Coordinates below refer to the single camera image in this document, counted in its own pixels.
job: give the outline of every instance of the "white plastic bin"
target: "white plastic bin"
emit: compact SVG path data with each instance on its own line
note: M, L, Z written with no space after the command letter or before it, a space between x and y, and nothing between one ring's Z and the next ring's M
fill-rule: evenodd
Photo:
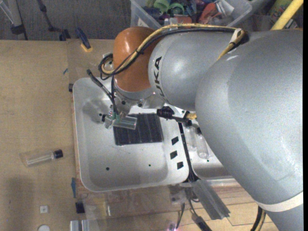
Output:
M131 2L131 21L130 26L148 26L153 29L161 28L161 25L152 18L142 7L147 0L130 0ZM219 0L227 6L233 7L231 16L233 21L227 26L236 26L243 21L252 11L252 5L247 0Z

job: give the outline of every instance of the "floor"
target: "floor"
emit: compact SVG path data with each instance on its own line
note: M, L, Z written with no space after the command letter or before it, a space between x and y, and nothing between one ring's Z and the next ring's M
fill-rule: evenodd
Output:
M168 187L101 196L84 192L86 214L77 214L65 42L0 40L0 68L0 231L34 231L42 224L51 231L65 231L70 221L90 218L99 220L102 231L157 231L177 221L180 205L170 203ZM56 149L63 150L63 158L37 167L25 167L19 158L27 151ZM250 230L257 205L248 193L241 187L216 191L230 217L210 220L200 204L194 206L196 212L213 231ZM49 207L47 213L40 213L43 205ZM182 231L199 230L189 209L180 224ZM262 230L277 228L267 218Z
M114 39L130 25L129 0L42 0L52 26L67 29L76 39L80 27L91 39ZM29 40L59 40L57 32L49 32L36 0L17 0ZM17 39L11 23L0 9L0 39Z

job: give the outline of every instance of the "small vial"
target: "small vial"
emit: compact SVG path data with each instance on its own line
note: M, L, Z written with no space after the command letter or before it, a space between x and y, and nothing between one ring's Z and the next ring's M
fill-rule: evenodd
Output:
M189 123L185 127L184 134L188 151L190 152L197 151L196 129L195 127L192 126L192 121L189 121Z
M126 116L124 118L116 119L113 122L113 126L135 130L137 127L137 118Z
M205 138L202 135L201 129L197 128L197 153L200 158L209 159L208 149Z
M41 164L48 161L53 161L55 159L63 157L62 150L56 151L43 151L43 152L26 152L20 154L21 160L25 166L33 166Z

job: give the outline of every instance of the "black cable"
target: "black cable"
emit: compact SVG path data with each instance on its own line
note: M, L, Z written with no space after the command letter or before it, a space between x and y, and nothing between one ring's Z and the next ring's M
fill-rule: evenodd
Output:
M181 222L181 220L182 220L182 216L183 216L184 210L185 210L185 203L183 203L183 204L181 205L181 215L180 215L179 218L178 218L178 222L177 222L176 229L178 229L178 227L179 227L179 225L180 225L180 222Z
M133 51L127 58L124 59L124 61L112 72L110 73L106 78L102 78L102 80L106 80L109 77L113 76L113 75L117 75L119 73L121 73L122 71L126 70L127 68L129 68L134 62L135 60L139 57L139 55L143 54L144 51L156 40L168 36L168 35L172 35L172 34L176 34L176 33L186 33L186 32L199 32L199 31L207 31L207 32L228 32L228 33L232 33L235 31L235 29L233 28L225 28L225 27L205 27L205 28L186 28L186 29L177 29L177 30L171 30L171 31L167 31L166 33L163 33L161 35L158 35L154 38L152 38L149 42L147 42L140 51L137 51L137 49L135 51ZM118 71L118 69L124 64L124 62L134 53L137 52L136 57L124 68L122 68L121 70Z
M56 28L51 24L51 21L50 21L49 17L47 16L47 8L46 8L45 4L43 3L43 1L37 0L37 2L38 2L39 10L41 10L43 12L45 20L48 24L48 30L50 32L61 32L62 33L64 30L62 30L60 28Z
M258 206L257 217L250 231L258 231L261 229L265 219L265 215L266 215L265 211L260 206Z
M178 122L178 126L179 126L179 130L180 130L180 134L181 134L181 138L182 138L182 142L183 142L183 146L184 146L184 151L185 151L185 155L186 155L186 158L187 158L187 164L188 164L188 168L189 168L189 174L188 174L187 179L188 179L188 182L195 182L198 178L193 172L192 163L191 163L191 160L190 160L190 157L189 157L189 152L188 152L187 143L186 143L186 139L185 139L183 124L181 122Z
M115 98L115 76L113 75L111 78L111 96Z
M101 60L101 62L98 64L98 70L100 71L101 73L101 79L103 80L103 72L102 72L102 65L105 64L105 62L109 59L112 59L113 58L113 54L110 53L108 55L106 55L105 57L103 57L103 59Z
M190 196L190 195L187 196L187 199L188 199L188 203L189 203L189 205L190 205L192 211L193 211L194 214L197 216L197 213L196 213L196 211L194 210L194 207L193 207L193 204L192 204L192 201L191 201L191 196Z
M118 110L116 108L116 103L115 103L115 99L114 97L112 96L112 93L110 93L108 91L108 89L93 75L93 73L91 72L91 70L87 70L87 74L90 76L91 80L97 85L99 86L103 91L104 93L108 96L108 98L110 99L111 103L112 103L112 106L113 106L113 110L114 112L118 115Z

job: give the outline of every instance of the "plastic cylinder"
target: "plastic cylinder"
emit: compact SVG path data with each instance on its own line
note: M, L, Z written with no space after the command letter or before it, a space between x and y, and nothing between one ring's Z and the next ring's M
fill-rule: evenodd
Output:
M137 118L130 116L119 118L114 121L113 126L135 130L137 127Z
M154 8L158 8L160 12L166 13L169 9L171 0L156 0L154 2Z
M290 5L292 0L276 0L274 5L269 10L269 16L273 23L283 14L286 8Z
M187 149L190 152L197 151L196 144L196 128L192 126L192 123L188 123L184 130Z
M198 156L202 159L209 159L207 144L200 128L197 128L196 145Z
M26 152L20 154L21 160L25 166L33 166L37 164L42 164L48 161L52 161L63 157L62 150L46 150L43 152Z

